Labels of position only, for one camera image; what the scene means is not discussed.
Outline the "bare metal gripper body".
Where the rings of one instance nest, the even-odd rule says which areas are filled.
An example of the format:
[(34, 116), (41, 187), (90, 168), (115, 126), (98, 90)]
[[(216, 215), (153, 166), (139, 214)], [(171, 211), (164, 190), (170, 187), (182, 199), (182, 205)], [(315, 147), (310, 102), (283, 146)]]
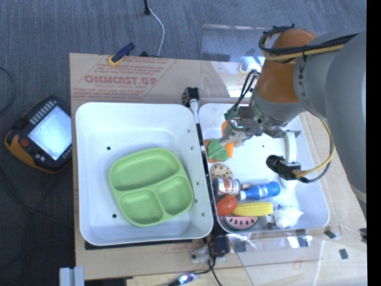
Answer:
[(288, 132), (296, 137), (301, 134), (300, 129), (286, 129), (289, 121), (272, 119), (257, 107), (250, 105), (239, 106), (231, 123), (235, 123), (237, 131), (260, 130), (271, 138), (283, 138)]

